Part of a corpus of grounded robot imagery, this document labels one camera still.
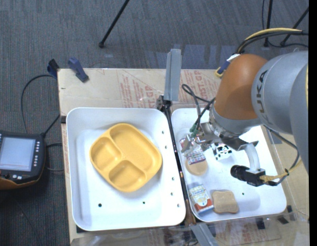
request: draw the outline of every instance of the blue clamp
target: blue clamp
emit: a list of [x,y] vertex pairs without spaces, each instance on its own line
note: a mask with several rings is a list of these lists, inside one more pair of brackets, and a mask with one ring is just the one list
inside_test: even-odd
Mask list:
[[57,69],[59,69],[60,67],[57,65],[56,61],[54,59],[52,59],[51,61],[49,61],[48,65],[47,65],[47,71],[50,75],[52,75],[54,78],[57,79]]
[[85,71],[83,70],[83,67],[81,66],[79,60],[77,60],[75,57],[70,57],[68,60],[68,65],[71,69],[76,71],[76,76],[78,79],[80,79],[82,82],[85,82],[89,79]]

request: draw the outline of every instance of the screen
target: screen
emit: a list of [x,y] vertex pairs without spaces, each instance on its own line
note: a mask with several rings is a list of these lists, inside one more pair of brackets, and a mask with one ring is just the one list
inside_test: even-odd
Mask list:
[[35,139],[4,137],[0,169],[31,171]]

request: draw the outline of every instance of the white tray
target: white tray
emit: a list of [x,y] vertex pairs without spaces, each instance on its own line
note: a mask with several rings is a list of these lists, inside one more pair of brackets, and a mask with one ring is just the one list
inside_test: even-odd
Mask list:
[[[160,150],[163,163],[139,190],[115,189],[89,158],[92,143],[116,123],[132,124]],[[156,109],[76,108],[66,119],[72,215],[86,231],[173,226],[186,209],[168,121]]]
[[[207,122],[209,112],[206,111],[201,122]],[[245,151],[234,151],[228,158],[216,160],[212,149],[205,151],[208,162],[208,170],[202,176],[190,174],[185,167],[185,157],[181,153],[180,139],[189,134],[189,129],[197,119],[196,109],[177,109],[172,113],[172,126],[175,141],[184,172],[187,186],[193,183],[203,184],[209,195],[214,190],[231,190],[239,206],[237,213],[215,213],[213,210],[198,214],[192,206],[194,215],[201,221],[213,222],[220,220],[231,220],[263,215],[274,215],[283,212],[286,208],[286,196],[281,184],[277,186],[262,185],[254,187],[245,181],[238,180],[230,175],[233,165],[249,167],[249,159]],[[243,134],[241,139],[247,142],[258,140],[256,145],[260,167],[266,170],[267,175],[277,175],[271,154],[269,152],[265,137],[260,126],[252,128]]]

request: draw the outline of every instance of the orange divided plate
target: orange divided plate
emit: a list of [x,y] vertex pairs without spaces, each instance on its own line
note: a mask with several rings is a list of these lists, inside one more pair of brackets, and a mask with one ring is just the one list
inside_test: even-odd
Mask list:
[[158,172],[162,156],[140,130],[131,124],[119,123],[91,145],[90,161],[113,187],[132,192]]

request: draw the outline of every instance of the yellow cable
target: yellow cable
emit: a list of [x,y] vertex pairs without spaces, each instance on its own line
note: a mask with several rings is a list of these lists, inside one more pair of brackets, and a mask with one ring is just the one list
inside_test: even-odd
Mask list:
[[276,31],[302,31],[302,30],[299,30],[299,29],[293,29],[293,28],[284,28],[284,27],[277,27],[277,28],[269,28],[269,29],[264,29],[264,30],[261,30],[257,33],[254,33],[252,35],[250,35],[249,37],[247,37],[245,40],[248,40],[256,35],[261,35],[261,34],[264,34],[264,33],[269,33],[269,32],[276,32]]
[[274,179],[277,179],[277,178],[282,178],[282,177],[285,177],[287,176],[288,174],[290,174],[293,170],[295,170],[300,164],[302,163],[302,160],[300,160],[292,169],[290,169],[288,172],[284,172],[280,175],[277,175],[277,176],[269,176],[269,175],[264,175],[264,176],[260,176],[260,179],[266,183],[268,181],[272,181]]

